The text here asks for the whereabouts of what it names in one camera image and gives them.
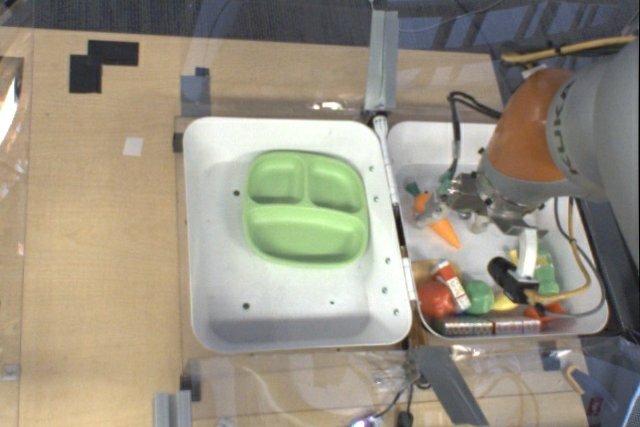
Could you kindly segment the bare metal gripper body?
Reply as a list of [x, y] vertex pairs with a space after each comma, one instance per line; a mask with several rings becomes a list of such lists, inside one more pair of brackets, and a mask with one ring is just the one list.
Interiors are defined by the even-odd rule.
[[533, 230], [538, 236], [548, 233], [524, 220], [533, 207], [511, 202], [479, 172], [459, 174], [448, 189], [447, 204], [472, 220], [470, 231], [474, 234], [484, 233], [491, 224], [509, 236], [519, 236], [525, 230]]

